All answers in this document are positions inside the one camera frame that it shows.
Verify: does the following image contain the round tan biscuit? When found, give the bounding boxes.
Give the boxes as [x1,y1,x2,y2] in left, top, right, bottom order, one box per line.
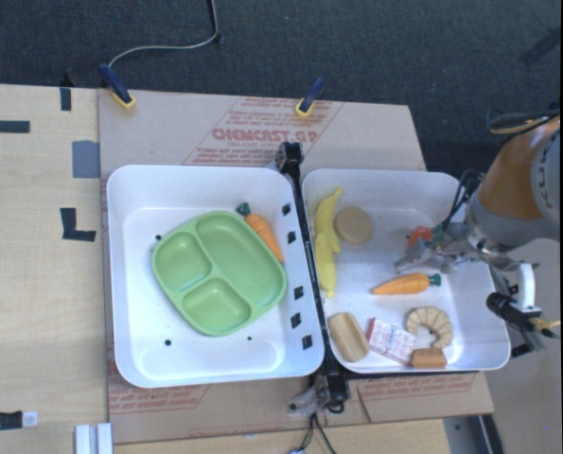
[333,205,375,246]

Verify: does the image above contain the brown cardboard board red print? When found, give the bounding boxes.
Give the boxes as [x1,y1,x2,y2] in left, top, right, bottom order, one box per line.
[97,87,496,445]

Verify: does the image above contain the orange carrot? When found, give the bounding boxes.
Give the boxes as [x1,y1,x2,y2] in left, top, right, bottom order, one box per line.
[371,271,443,297]
[235,201,286,265]

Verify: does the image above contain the tan bread loaf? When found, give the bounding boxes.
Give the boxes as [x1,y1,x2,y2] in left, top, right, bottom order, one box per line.
[326,311,371,364]

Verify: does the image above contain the green divided plate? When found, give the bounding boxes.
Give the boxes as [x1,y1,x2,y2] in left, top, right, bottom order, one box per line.
[150,210,289,338]

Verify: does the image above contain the white plastic tray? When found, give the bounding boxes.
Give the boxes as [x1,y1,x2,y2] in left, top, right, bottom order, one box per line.
[105,164,326,390]
[301,167,513,375]

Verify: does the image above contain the yellow banana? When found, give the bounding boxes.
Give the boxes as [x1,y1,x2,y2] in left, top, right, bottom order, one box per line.
[313,186,344,255]
[313,232,338,300]

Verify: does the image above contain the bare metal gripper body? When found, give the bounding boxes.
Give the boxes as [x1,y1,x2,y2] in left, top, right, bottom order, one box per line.
[431,221,503,257]

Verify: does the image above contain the black cylinder on white bracket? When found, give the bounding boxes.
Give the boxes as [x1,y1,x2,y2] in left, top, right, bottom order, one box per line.
[485,262,545,335]

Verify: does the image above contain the orange brown sausage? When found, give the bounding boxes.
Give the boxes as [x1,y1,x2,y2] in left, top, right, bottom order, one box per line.
[410,347,449,370]

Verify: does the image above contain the small red orange toy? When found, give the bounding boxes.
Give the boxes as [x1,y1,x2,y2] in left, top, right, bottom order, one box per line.
[407,225,434,249]

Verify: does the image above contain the black block with thin wires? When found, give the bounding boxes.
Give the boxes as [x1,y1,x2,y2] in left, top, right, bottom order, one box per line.
[273,141,306,175]
[325,370,351,414]

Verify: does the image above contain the thin black and white rod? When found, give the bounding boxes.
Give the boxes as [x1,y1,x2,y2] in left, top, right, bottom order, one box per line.
[287,166,340,418]

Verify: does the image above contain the beige croissant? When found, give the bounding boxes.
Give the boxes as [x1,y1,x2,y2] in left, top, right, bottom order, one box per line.
[405,306,454,350]

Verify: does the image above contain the red and white packet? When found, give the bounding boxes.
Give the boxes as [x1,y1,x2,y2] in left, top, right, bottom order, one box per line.
[365,317,417,367]

